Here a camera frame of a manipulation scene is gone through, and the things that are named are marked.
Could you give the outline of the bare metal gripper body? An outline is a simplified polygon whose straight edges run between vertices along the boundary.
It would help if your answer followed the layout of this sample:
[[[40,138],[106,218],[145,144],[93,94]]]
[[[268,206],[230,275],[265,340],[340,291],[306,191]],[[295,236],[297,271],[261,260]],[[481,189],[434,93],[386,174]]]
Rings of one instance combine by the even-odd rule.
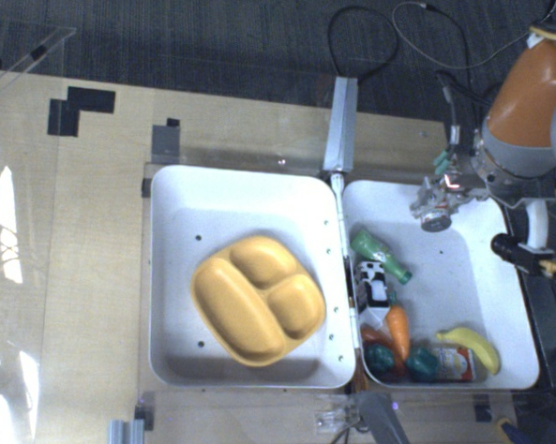
[[[431,185],[440,203],[462,205],[472,200],[486,200],[489,195],[482,179],[474,171],[467,155],[443,150],[433,160]]]

